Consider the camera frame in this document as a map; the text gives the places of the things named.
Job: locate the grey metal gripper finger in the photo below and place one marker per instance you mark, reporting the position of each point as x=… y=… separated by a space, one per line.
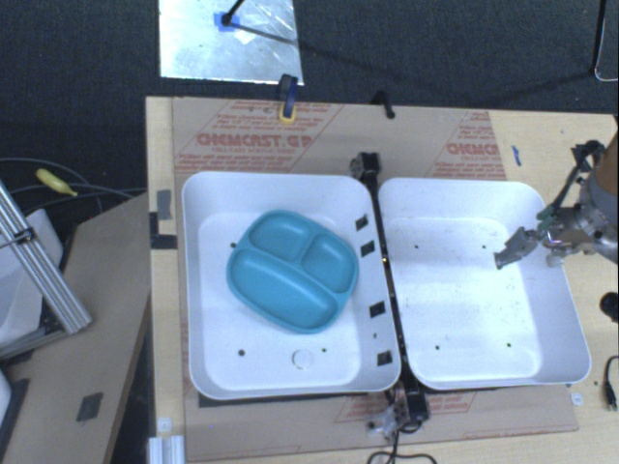
x=506 y=258
x=521 y=237

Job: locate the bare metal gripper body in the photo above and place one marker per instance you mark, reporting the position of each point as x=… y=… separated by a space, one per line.
x=578 y=232

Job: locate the white plastic tray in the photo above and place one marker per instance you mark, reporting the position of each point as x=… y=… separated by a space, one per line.
x=271 y=360
x=464 y=317

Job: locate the thin black and white rod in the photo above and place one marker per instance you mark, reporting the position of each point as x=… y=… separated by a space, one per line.
x=389 y=283

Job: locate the blue divided plate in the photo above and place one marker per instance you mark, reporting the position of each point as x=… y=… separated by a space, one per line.
x=285 y=278

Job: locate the brown cardboard board red print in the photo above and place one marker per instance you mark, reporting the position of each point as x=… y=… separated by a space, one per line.
x=251 y=138

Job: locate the yellow banana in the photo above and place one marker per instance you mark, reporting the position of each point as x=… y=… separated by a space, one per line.
x=54 y=182

